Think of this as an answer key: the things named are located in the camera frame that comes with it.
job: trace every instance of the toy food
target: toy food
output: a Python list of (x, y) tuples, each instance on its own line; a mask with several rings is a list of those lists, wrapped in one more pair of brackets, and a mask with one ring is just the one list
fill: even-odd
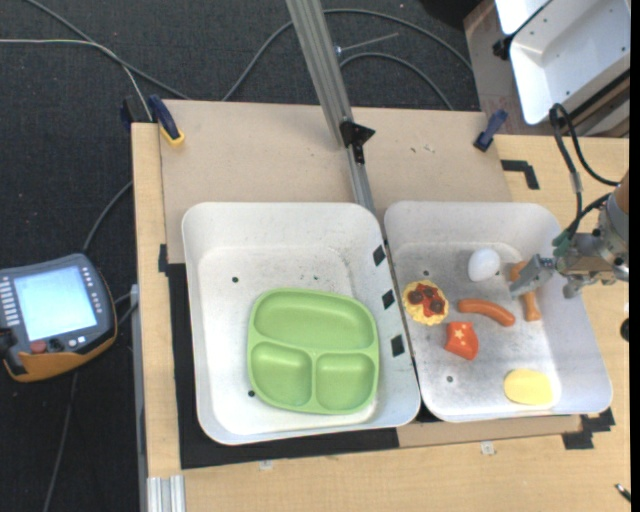
[(510, 371), (503, 386), (507, 398), (519, 404), (544, 405), (553, 400), (549, 378), (534, 370), (520, 368)]
[(488, 316), (505, 327), (510, 327), (516, 323), (516, 317), (512, 313), (499, 304), (488, 300), (462, 299), (458, 301), (458, 311), (460, 313), (479, 313)]
[(478, 348), (478, 336), (473, 330), (473, 323), (450, 322), (447, 325), (445, 350), (472, 361), (478, 355)]
[(402, 293), (402, 303), (416, 322), (437, 325), (449, 314), (449, 301), (438, 286), (422, 280), (409, 283)]
[[(526, 261), (521, 261), (520, 263), (516, 263), (513, 267), (511, 267), (511, 272), (509, 275), (509, 279), (511, 281), (517, 281), (520, 277), (520, 271), (527, 265)], [(534, 322), (536, 320), (542, 319), (542, 313), (536, 306), (536, 293), (535, 292), (527, 292), (522, 294), (522, 299), (524, 300), (524, 319), (527, 322)]]
[(500, 255), (490, 247), (481, 247), (469, 258), (467, 273), (469, 279), (477, 283), (486, 281), (500, 270)]

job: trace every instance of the white egg toy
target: white egg toy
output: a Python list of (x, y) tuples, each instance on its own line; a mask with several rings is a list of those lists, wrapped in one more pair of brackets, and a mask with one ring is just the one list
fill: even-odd
[(474, 283), (486, 281), (500, 270), (500, 255), (489, 247), (477, 249), (469, 258), (469, 279)]

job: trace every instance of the screen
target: screen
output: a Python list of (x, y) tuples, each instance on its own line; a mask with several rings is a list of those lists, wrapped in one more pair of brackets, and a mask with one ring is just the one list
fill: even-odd
[(97, 325), (78, 267), (14, 280), (29, 341)]

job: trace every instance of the green plate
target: green plate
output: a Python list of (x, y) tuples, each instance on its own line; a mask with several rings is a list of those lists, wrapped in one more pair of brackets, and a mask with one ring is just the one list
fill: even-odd
[(275, 407), (349, 414), (378, 386), (378, 330), (369, 310), (336, 293), (278, 288), (249, 320), (247, 360), (256, 394)]

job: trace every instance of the black floor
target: black floor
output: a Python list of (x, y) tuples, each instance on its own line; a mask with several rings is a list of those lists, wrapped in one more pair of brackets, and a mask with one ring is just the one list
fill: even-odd
[[(255, 52), (289, 21), (284, 0), (41, 0), (122, 59), (194, 99), (219, 100)], [(325, 9), (368, 9), (418, 25), (468, 58), (462, 19), (475, 0), (324, 0)], [(419, 68), (455, 110), (478, 110), (473, 75), (417, 31), (364, 13), (327, 15), (336, 43), (365, 47)], [(0, 0), (0, 38), (79, 39), (28, 0)], [(353, 105), (445, 109), (414, 71), (380, 58), (344, 68)], [(145, 96), (174, 97), (144, 79)], [(122, 68), (91, 47), (0, 43), (0, 268), (79, 250), (111, 198), (131, 179), (119, 118), (135, 90)], [(292, 30), (269, 47), (230, 101), (317, 103)], [(123, 197), (89, 255), (113, 295), (136, 282), (131, 195)], [(32, 384), (0, 369), (0, 511), (43, 510), (72, 376)], [(130, 329), (78, 373), (69, 435), (51, 511), (138, 509)]]

